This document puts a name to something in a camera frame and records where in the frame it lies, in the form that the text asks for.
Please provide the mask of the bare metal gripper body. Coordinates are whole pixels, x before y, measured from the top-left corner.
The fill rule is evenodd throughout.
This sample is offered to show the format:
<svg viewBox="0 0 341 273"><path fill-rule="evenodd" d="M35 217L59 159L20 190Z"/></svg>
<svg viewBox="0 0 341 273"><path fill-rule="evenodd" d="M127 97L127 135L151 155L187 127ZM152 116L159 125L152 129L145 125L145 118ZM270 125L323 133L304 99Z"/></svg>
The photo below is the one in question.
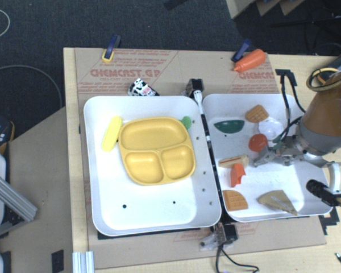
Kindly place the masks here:
<svg viewBox="0 0 341 273"><path fill-rule="evenodd" d="M316 150L312 146L299 142L282 142L274 146L273 150L276 155L294 155L294 164L297 162L308 162L316 167L324 167L327 165L327 160L323 158L322 152Z"/></svg>

